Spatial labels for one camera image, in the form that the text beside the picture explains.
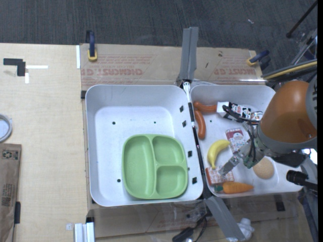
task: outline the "white tape mark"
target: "white tape mark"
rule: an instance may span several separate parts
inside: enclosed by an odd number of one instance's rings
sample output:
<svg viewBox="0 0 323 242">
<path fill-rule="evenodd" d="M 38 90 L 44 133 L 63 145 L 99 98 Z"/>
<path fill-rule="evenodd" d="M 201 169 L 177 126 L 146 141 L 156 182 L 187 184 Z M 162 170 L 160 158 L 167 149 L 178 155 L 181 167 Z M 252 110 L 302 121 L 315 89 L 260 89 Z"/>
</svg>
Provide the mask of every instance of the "white tape mark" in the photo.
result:
<svg viewBox="0 0 323 242">
<path fill-rule="evenodd" d="M 48 66 L 26 66 L 26 69 L 48 69 Z"/>
<path fill-rule="evenodd" d="M 76 68 L 81 68 L 81 58 L 80 58 L 80 46 L 76 46 Z"/>
<path fill-rule="evenodd" d="M 25 83 L 28 84 L 29 83 L 29 73 L 25 72 Z"/>
</svg>

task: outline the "white tray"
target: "white tray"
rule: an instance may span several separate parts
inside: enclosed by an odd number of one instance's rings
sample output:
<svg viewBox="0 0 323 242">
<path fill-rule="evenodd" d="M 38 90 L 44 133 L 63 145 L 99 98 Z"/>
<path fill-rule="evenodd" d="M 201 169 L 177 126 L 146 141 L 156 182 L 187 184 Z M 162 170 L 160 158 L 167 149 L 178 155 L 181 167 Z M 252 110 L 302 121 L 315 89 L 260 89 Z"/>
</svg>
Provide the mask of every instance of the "white tray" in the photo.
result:
<svg viewBox="0 0 323 242">
<path fill-rule="evenodd" d="M 206 105 L 217 104 L 218 101 L 230 101 L 240 105 L 251 105 L 258 110 L 265 111 L 275 91 L 265 85 L 198 85 L 191 89 L 192 101 L 200 101 Z M 244 136 L 248 137 L 248 133 L 243 129 L 242 124 L 233 120 L 222 118 L 217 113 L 203 114 L 206 123 L 206 135 L 204 140 L 200 140 L 201 153 L 203 156 L 204 167 L 209 167 L 207 161 L 207 152 L 210 145 L 219 139 L 227 139 L 226 130 L 241 128 Z M 231 148 L 228 146 L 219 153 L 216 165 L 224 165 L 232 156 Z M 301 171 L 301 168 L 292 168 L 280 163 L 269 160 L 274 164 L 275 174 L 270 179 L 261 179 L 256 176 L 254 171 L 247 169 L 240 162 L 233 170 L 235 181 L 248 183 L 254 186 L 253 190 L 239 194 L 223 194 L 216 193 L 214 187 L 208 187 L 210 191 L 219 197 L 241 197 L 254 196 L 275 193 L 296 192 L 302 189 L 302 186 L 295 185 L 286 180 L 287 172 L 292 169 Z"/>
<path fill-rule="evenodd" d="M 203 183 L 187 97 L 182 89 L 172 85 L 96 85 L 86 92 L 85 102 L 90 192 L 97 204 L 110 207 L 200 197 Z M 182 143 L 188 167 L 188 186 L 182 195 L 143 200 L 128 194 L 122 181 L 122 149 L 130 136 L 138 134 L 168 135 Z"/>
</svg>

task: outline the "brown paper bag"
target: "brown paper bag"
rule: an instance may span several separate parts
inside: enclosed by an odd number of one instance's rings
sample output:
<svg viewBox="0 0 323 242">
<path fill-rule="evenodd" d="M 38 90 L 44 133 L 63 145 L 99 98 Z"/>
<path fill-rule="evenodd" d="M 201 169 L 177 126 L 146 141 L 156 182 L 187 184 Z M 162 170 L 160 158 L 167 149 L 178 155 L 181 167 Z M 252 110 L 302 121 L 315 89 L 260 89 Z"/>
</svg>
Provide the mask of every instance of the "brown paper bag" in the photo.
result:
<svg viewBox="0 0 323 242">
<path fill-rule="evenodd" d="M 21 145 L 0 144 L 0 242 L 12 242 Z"/>
</svg>

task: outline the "banana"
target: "banana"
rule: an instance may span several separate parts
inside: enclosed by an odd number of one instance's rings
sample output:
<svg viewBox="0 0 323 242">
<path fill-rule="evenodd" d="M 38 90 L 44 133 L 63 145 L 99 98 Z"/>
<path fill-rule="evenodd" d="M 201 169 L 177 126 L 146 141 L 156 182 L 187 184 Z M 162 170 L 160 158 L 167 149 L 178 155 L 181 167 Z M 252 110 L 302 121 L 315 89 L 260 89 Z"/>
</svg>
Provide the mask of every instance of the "banana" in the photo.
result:
<svg viewBox="0 0 323 242">
<path fill-rule="evenodd" d="M 227 148 L 227 146 L 230 144 L 230 142 L 228 140 L 217 140 L 216 142 L 212 143 L 210 148 L 208 149 L 207 152 L 207 160 L 208 162 L 211 164 L 212 169 L 215 169 L 215 163 L 216 163 L 216 159 L 218 154 L 225 148 Z"/>
</svg>

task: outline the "metal rod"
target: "metal rod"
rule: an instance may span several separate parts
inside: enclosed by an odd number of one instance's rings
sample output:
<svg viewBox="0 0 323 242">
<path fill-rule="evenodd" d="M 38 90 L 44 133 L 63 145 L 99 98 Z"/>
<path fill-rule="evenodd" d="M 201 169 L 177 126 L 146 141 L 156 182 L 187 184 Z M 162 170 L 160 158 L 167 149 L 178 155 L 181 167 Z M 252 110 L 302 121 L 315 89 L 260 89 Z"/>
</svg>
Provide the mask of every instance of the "metal rod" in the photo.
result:
<svg viewBox="0 0 323 242">
<path fill-rule="evenodd" d="M 302 18 L 294 25 L 294 27 L 286 34 L 286 37 L 290 38 L 292 36 L 292 33 L 296 28 L 304 21 L 307 15 L 314 9 L 314 7 L 317 5 L 317 0 L 312 4 L 312 6 L 307 10 L 307 12 L 302 16 Z"/>
</svg>

